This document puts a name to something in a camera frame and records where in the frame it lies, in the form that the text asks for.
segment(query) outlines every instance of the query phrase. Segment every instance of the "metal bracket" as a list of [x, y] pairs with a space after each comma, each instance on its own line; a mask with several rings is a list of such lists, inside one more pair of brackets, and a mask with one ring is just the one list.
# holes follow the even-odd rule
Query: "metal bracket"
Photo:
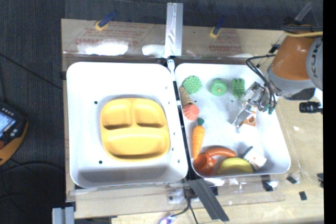
[[53, 208], [52, 224], [75, 224], [74, 208]]
[[182, 53], [183, 4], [167, 4], [166, 40], [164, 58]]

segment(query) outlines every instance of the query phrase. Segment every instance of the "black device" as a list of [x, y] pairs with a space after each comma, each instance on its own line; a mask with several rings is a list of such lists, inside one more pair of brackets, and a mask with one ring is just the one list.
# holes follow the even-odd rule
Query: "black device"
[[28, 120], [25, 116], [0, 101], [0, 166], [19, 148], [27, 127]]

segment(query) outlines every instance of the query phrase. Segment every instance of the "gray carpet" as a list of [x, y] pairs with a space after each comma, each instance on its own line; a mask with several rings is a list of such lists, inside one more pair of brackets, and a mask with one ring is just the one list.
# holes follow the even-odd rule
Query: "gray carpet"
[[97, 19], [110, 3], [145, 3], [129, 10], [129, 21], [164, 23], [165, 12], [149, 8], [184, 4], [184, 24], [279, 29], [312, 3], [307, 20], [323, 25], [323, 0], [0, 0], [0, 75], [7, 103], [29, 119], [26, 138], [1, 167], [0, 223], [51, 223], [51, 208], [64, 206], [64, 118], [61, 71], [61, 19]]

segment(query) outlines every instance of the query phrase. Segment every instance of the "orange toy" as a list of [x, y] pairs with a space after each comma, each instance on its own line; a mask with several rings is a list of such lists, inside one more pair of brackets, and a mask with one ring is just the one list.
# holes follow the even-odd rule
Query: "orange toy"
[[237, 154], [233, 150], [226, 147], [213, 147], [208, 149], [205, 153], [199, 154], [194, 160], [194, 168], [197, 172], [210, 175], [217, 162], [214, 156], [236, 157]]
[[192, 150], [193, 150], [193, 158], [197, 159], [199, 152], [201, 150], [203, 138], [205, 135], [205, 129], [202, 126], [204, 123], [204, 120], [201, 118], [197, 119], [197, 126], [193, 130], [193, 136], [192, 136]]
[[184, 116], [190, 121], [196, 120], [199, 114], [199, 109], [195, 104], [185, 105], [182, 111]]

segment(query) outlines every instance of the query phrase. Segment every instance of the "banana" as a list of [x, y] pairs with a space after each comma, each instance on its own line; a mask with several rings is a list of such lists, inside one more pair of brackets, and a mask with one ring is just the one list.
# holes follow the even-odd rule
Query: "banana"
[[252, 166], [244, 159], [239, 157], [227, 158], [222, 161], [217, 174], [241, 174], [252, 173]]

